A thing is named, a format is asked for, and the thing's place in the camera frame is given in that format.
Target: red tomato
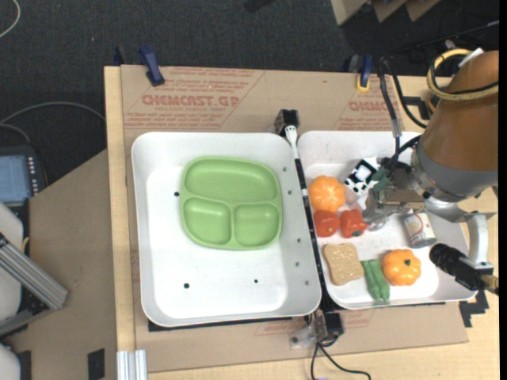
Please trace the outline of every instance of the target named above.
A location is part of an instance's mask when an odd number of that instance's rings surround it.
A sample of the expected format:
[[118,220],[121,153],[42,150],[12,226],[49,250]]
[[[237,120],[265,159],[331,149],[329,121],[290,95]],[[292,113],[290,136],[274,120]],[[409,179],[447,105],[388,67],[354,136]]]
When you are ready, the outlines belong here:
[[315,232],[318,237],[330,237],[340,228],[340,217],[328,210],[314,213]]

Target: wooden table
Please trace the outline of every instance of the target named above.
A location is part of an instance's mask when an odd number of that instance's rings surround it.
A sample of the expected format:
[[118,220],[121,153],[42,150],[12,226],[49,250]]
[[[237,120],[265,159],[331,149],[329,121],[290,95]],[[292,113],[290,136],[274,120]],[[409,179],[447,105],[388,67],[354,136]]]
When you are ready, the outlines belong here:
[[[400,81],[406,96],[423,97],[427,94],[424,78],[401,77]],[[118,351],[133,352],[137,347],[132,305],[132,270],[128,236],[128,197],[125,187],[126,162],[119,67],[105,68],[105,98],[116,300],[116,340]],[[471,206],[477,207],[477,204],[480,204],[484,211],[497,211],[497,198],[492,190],[484,192],[478,203],[475,202]],[[489,220],[489,229],[489,261],[496,266],[495,274],[498,276],[497,215]],[[336,359],[343,367],[367,371],[375,379],[461,378],[475,380],[484,378],[492,380],[500,378],[499,302],[497,296],[489,293],[487,300],[490,308],[483,315],[473,316],[473,327],[467,330],[469,342],[465,344],[340,355]],[[305,379],[310,378],[310,363],[310,359],[291,359],[178,370],[150,374],[150,379]],[[358,375],[337,373],[337,369],[323,357],[317,358],[315,373],[317,377],[360,378]]]

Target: black floor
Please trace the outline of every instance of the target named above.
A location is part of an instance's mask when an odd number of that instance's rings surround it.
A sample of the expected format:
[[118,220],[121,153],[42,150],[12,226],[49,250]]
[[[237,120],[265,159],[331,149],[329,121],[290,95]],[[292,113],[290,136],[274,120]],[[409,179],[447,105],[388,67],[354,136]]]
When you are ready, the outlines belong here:
[[[499,0],[443,0],[415,22],[402,7],[382,24],[365,5],[342,26],[330,0],[275,0],[254,12],[250,0],[18,1],[19,23],[0,38],[0,122],[53,101],[103,114],[103,68],[118,45],[130,63],[150,44],[161,65],[312,71],[340,71],[351,55],[369,53],[408,75],[426,73],[446,36],[462,48],[499,48],[499,26],[467,32],[498,20]],[[12,1],[0,0],[0,33],[15,16]],[[103,121],[77,107],[39,108],[10,124],[31,138],[50,183],[105,148]],[[23,142],[0,128],[0,146]]]

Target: toy pumpkin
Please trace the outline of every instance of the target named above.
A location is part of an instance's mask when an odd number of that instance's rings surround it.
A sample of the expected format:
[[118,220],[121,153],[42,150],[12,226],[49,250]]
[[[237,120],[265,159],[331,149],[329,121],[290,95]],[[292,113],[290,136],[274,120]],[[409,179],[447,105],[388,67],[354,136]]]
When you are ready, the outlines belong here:
[[393,286],[411,286],[421,276],[421,261],[410,249],[391,250],[383,257],[382,272]]
[[345,186],[332,176],[315,178],[308,186],[308,195],[315,210],[336,212],[345,204]]

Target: green plate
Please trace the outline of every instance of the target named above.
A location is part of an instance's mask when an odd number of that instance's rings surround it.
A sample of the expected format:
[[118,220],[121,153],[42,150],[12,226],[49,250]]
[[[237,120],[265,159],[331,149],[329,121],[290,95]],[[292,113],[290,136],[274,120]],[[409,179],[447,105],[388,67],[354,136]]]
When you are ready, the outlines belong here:
[[185,167],[180,188],[185,232],[221,249],[261,249],[280,236],[282,198],[276,174],[260,162],[202,157]]

